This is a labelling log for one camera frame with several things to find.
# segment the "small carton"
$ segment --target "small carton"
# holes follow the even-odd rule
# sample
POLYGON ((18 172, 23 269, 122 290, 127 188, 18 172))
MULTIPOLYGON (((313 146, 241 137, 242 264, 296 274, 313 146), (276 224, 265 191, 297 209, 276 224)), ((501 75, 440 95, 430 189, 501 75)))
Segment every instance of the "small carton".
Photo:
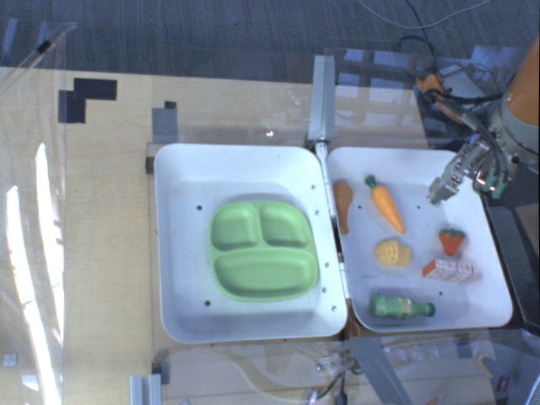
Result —
POLYGON ((422 269, 422 275, 425 278, 460 283, 473 275, 473 266, 463 262, 434 259, 422 269))

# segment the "red strawberry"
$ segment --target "red strawberry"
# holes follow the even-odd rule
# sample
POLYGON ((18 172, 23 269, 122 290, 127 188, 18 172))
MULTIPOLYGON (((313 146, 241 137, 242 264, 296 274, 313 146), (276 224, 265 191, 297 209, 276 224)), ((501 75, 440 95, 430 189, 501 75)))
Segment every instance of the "red strawberry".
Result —
POLYGON ((465 233, 457 229, 442 229, 439 233, 440 242, 445 249, 446 255, 454 255, 465 240, 465 233))

